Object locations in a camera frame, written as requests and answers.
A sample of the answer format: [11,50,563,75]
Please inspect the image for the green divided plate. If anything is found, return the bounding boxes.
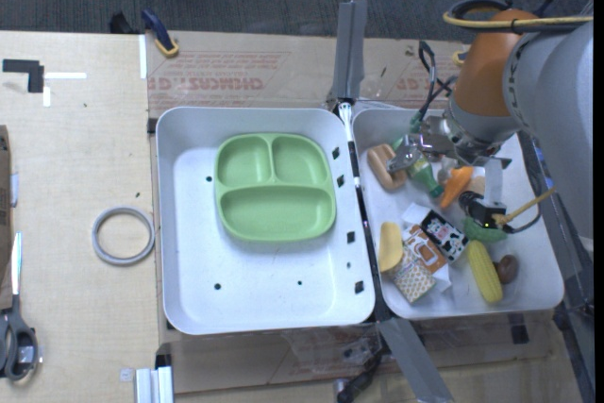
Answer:
[213,132,338,243]

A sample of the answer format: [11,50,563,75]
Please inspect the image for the green leafy vegetable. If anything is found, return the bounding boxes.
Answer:
[461,216,510,244]

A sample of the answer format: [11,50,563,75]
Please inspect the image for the white paper packet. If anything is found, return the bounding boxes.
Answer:
[400,201,431,228]

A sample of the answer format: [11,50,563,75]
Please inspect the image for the yellow corn cob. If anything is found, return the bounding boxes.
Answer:
[465,240,505,305]

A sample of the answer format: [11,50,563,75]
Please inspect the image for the orange carrot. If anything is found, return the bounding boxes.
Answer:
[439,165,475,210]

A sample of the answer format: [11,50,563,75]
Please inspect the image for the toy sausage in bun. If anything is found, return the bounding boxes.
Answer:
[366,143,409,192]

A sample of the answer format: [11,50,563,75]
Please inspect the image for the black and white cow carton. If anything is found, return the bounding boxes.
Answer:
[419,209,470,263]

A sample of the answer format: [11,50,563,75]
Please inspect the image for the brown cardboard board red print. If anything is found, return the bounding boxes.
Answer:
[145,30,570,395]

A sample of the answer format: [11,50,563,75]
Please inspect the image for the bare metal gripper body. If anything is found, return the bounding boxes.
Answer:
[416,114,512,168]

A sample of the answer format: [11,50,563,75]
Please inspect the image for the green bottle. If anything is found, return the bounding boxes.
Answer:
[405,153,445,199]

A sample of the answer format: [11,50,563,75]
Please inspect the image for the brown potato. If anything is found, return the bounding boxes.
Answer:
[493,254,520,286]

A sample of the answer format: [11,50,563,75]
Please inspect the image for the white tape roll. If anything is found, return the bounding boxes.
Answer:
[91,206,156,267]

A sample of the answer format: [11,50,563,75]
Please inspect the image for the yellow banana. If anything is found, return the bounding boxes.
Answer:
[377,221,405,275]

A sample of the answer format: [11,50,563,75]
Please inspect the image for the grey handled scissors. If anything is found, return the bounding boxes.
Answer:
[0,230,41,383]

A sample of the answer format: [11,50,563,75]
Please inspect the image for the white plastic tray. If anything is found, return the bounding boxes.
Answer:
[155,106,377,337]
[350,108,566,322]

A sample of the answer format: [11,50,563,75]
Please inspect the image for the orange and white carton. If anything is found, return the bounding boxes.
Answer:
[391,224,450,304]

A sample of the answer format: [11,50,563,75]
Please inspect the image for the black cylinder on white bracket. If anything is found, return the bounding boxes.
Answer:
[458,157,510,229]

